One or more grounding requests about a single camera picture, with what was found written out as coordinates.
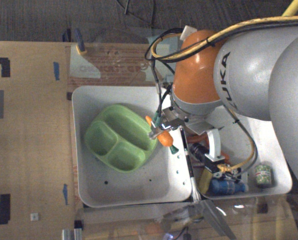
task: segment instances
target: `blue bottle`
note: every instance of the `blue bottle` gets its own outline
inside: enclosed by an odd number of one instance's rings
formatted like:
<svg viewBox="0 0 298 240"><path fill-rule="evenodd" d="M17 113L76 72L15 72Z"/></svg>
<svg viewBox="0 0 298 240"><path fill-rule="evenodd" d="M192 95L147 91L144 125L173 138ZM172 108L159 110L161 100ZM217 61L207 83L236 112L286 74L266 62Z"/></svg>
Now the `blue bottle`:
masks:
<svg viewBox="0 0 298 240"><path fill-rule="evenodd" d="M247 192L248 185L242 182L235 183L234 180L219 180L213 178L209 189L216 195L232 195L238 192Z"/></svg>

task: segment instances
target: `green bowl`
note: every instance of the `green bowl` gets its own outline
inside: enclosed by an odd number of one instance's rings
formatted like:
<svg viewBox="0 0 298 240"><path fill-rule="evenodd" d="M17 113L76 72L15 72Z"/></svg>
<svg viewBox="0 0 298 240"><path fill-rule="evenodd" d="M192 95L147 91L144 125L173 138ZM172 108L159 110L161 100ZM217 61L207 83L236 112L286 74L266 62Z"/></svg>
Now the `green bowl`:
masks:
<svg viewBox="0 0 298 240"><path fill-rule="evenodd" d="M151 156L157 139L150 139L150 126L129 108L113 104L103 109L88 127L84 142L107 166L131 173Z"/></svg>

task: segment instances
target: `gray carpet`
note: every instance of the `gray carpet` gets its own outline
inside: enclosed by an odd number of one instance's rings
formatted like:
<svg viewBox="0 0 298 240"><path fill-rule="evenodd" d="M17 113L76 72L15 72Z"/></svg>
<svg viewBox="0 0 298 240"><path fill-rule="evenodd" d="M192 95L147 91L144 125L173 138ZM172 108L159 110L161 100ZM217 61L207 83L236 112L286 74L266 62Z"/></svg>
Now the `gray carpet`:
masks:
<svg viewBox="0 0 298 240"><path fill-rule="evenodd" d="M123 6L126 0L119 0ZM154 0L152 27L193 26L219 31L237 22L280 16L292 0ZM80 28L85 42L130 38L130 27L148 28L152 0L130 0L125 15L115 0L0 0L1 41L61 42L68 28Z"/></svg>

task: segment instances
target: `white bracket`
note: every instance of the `white bracket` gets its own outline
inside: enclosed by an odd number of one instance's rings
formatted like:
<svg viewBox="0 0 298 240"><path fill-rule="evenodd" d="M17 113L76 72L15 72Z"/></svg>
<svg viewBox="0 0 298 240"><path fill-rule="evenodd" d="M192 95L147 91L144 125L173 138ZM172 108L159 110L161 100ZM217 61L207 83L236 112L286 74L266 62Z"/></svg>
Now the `white bracket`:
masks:
<svg viewBox="0 0 298 240"><path fill-rule="evenodd" d="M209 154L205 154L213 162L225 159L221 155L221 142L218 129L210 129L206 131L209 139Z"/></svg>

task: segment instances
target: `green can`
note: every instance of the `green can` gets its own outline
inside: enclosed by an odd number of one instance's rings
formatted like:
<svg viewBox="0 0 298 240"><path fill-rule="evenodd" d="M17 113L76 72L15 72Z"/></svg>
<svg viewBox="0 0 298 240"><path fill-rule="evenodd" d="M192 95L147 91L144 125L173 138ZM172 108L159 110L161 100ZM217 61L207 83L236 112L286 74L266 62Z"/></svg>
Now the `green can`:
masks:
<svg viewBox="0 0 298 240"><path fill-rule="evenodd" d="M259 164L255 167L255 180L259 188L272 186L272 168L269 165Z"/></svg>

